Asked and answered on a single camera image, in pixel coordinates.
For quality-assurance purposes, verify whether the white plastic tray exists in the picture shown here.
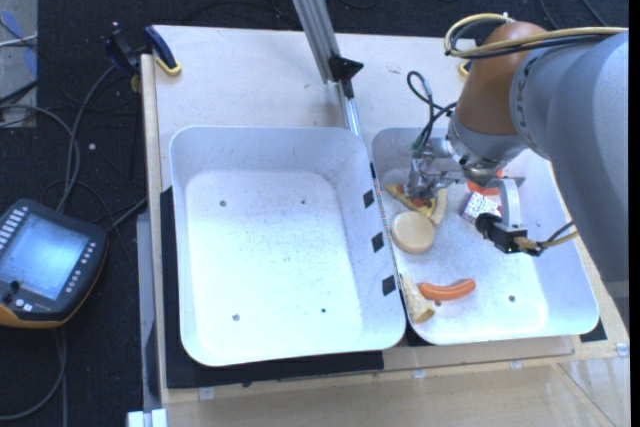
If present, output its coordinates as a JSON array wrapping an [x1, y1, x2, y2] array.
[[168, 124, 407, 368], [370, 127, 600, 347]]

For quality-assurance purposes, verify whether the silver and purple packet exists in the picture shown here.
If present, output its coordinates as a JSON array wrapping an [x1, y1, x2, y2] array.
[[459, 191, 503, 223]]

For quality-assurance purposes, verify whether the yellow pizza slice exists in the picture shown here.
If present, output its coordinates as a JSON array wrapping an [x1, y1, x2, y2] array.
[[384, 182, 448, 227]]

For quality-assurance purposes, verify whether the beige waffle cone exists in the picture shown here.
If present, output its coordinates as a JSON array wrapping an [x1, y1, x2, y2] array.
[[400, 273, 437, 326]]

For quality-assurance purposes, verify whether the orange sausage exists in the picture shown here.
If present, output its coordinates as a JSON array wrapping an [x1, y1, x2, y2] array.
[[416, 277, 477, 302]]

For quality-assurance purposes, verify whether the beige round biscuit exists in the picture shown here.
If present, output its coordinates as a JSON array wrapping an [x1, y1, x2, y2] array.
[[390, 210, 437, 256]]

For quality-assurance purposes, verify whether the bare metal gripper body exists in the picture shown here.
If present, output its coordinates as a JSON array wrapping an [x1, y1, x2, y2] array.
[[409, 137, 505, 190]]

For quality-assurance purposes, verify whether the pale wood board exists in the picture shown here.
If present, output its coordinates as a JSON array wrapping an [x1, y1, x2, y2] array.
[[141, 24, 630, 427]]

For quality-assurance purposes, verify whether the black cylinder on white bracket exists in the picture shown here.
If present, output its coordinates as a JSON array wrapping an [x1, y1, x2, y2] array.
[[473, 176, 530, 255]]

